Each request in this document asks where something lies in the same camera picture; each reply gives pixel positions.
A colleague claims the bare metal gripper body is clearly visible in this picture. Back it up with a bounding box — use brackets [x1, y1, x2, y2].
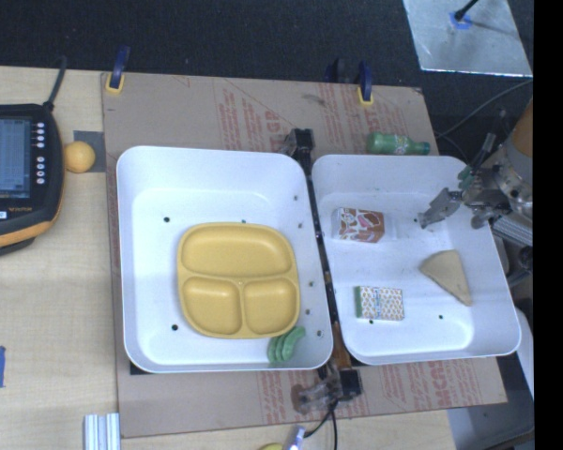
[460, 165, 535, 228]

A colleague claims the beige pizza slice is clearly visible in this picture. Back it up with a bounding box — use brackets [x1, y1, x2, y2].
[419, 248, 474, 308]

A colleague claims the green plastic bottle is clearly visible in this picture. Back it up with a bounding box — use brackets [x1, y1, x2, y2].
[366, 131, 432, 157]

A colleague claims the brown and white carton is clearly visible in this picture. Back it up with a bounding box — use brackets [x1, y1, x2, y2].
[330, 206, 387, 244]

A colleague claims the orange patterned carton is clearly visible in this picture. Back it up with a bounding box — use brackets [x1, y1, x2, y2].
[354, 285, 405, 322]

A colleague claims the thin black and white rod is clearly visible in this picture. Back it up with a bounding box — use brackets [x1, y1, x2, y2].
[300, 153, 344, 369]

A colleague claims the white plastic tray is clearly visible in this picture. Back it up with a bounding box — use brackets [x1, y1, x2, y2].
[115, 144, 335, 375]
[311, 153, 523, 367]

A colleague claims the green pea pod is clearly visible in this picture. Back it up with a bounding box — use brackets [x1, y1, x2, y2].
[266, 325, 308, 365]

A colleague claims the yellow divided plate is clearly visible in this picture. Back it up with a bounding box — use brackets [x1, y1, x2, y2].
[176, 221, 302, 340]

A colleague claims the brown cardboard board red print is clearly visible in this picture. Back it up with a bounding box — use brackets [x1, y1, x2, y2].
[99, 72, 509, 440]

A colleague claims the yellow lemon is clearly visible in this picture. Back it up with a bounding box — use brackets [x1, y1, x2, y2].
[64, 140, 97, 174]

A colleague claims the black block with thin wires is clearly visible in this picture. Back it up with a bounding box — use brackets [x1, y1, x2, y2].
[336, 367, 363, 400]
[290, 127, 316, 159]

